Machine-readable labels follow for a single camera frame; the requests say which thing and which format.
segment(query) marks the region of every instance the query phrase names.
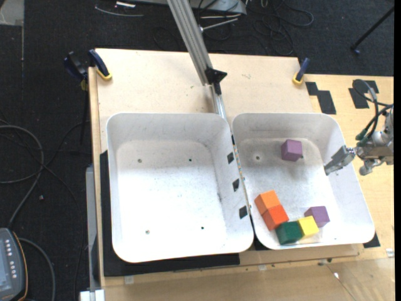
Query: metal plate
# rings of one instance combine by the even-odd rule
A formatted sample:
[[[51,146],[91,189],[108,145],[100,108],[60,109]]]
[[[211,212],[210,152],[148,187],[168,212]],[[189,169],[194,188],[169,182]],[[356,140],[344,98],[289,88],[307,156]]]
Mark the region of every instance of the metal plate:
[[[128,262],[237,253],[253,242],[228,123],[116,114],[107,123],[112,241]]]
[[[345,143],[340,127],[325,114],[241,114],[233,132],[251,205],[256,236],[274,250],[364,243],[375,228],[352,164],[326,176],[324,164]],[[303,158],[281,159],[286,139],[302,142]],[[326,206],[330,222],[311,238],[280,245],[256,208],[255,198],[274,189],[289,220],[304,217],[311,206]]]

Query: toy cube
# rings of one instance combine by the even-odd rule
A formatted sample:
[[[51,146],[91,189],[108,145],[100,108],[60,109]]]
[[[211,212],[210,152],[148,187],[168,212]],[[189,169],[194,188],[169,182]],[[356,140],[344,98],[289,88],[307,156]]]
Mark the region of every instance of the toy cube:
[[[296,162],[302,157],[302,143],[298,140],[287,139],[281,145],[281,159]]]
[[[324,225],[330,222],[326,206],[312,206],[304,213],[304,215],[313,216],[318,228],[322,228]]]
[[[313,216],[307,216],[298,220],[299,227],[301,228],[303,238],[308,238],[319,232]]]
[[[263,213],[262,218],[270,231],[277,228],[281,223],[289,220],[288,215],[282,205],[269,208],[265,213]]]
[[[281,245],[295,243],[303,236],[297,221],[280,224],[276,228],[276,234]]]
[[[259,194],[255,199],[255,204],[259,213],[263,215],[269,208],[280,205],[280,201],[277,197],[276,191],[272,189],[271,191]]]

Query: wooden tabletop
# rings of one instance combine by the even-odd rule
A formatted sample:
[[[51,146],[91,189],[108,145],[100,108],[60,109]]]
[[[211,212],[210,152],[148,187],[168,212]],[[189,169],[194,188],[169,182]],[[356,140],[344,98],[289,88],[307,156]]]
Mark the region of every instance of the wooden tabletop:
[[[94,69],[90,68],[89,71],[96,218],[98,242],[102,242],[99,155],[107,149],[107,119],[117,112],[189,113],[213,112],[213,108],[210,91],[201,85],[187,53],[108,49],[97,49],[97,52],[113,74],[112,80],[105,82],[96,75]],[[317,97],[308,95],[305,83],[296,86],[292,82],[293,75],[299,70],[296,58],[210,56],[214,68],[228,72],[221,85],[230,124],[237,114],[243,112],[320,112]],[[379,101],[393,102],[393,77],[305,75],[305,81],[315,82],[319,90],[330,91],[336,107],[336,115],[332,117],[339,123],[346,144],[350,147],[355,146],[355,136],[374,115],[372,106],[356,109],[352,102],[348,89],[356,78],[374,80],[380,91]],[[357,171],[362,161],[355,159],[353,165]],[[239,267],[151,273],[130,278],[101,275],[100,283],[105,289],[107,300],[116,300],[117,297],[119,300],[133,300],[134,295],[137,296],[137,300],[166,300],[166,293],[170,296],[167,298],[169,300],[204,300],[212,296],[216,296],[213,300],[244,300],[247,293],[253,296],[252,300],[265,300],[263,295],[269,291],[269,287],[261,287],[261,284],[268,280],[274,280],[282,287],[282,292],[276,294],[277,298],[285,298],[291,284],[300,290],[300,295],[308,294],[310,288],[306,287],[312,283],[305,284],[306,279],[299,275],[296,269],[298,267],[302,267],[305,274],[309,273],[307,275],[315,277],[320,285],[328,289],[332,286],[333,293],[335,290],[337,293],[333,294],[337,296],[335,300],[352,300],[349,293],[345,292],[344,286],[338,286],[333,281],[327,259],[333,258],[331,266],[347,261],[346,272],[349,274],[352,273],[349,268],[353,262],[359,261],[357,264],[371,268],[370,261],[387,260],[388,249],[395,248],[393,167],[382,165],[375,168],[373,173],[367,176],[358,175],[358,178],[375,223],[380,242],[378,247],[338,245],[279,251],[255,251],[250,248],[240,253]],[[98,244],[98,249],[98,261],[102,272],[102,244]],[[319,263],[326,266],[316,267]],[[288,275],[293,277],[292,283],[286,279]],[[221,298],[218,297],[220,294],[216,294],[216,282],[221,282],[222,286],[233,284],[232,292],[222,292]],[[310,295],[310,300],[318,300],[319,293]]]

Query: orange cube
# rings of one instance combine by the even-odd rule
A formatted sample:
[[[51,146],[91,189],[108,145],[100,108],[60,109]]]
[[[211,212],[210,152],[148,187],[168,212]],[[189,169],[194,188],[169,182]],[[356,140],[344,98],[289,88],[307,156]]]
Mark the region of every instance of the orange cube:
[[[268,209],[281,205],[274,189],[258,195],[255,199],[255,204],[261,215],[263,215]]]
[[[273,206],[269,208],[263,215],[263,221],[268,226],[269,231],[275,230],[281,223],[289,220],[283,205]]]

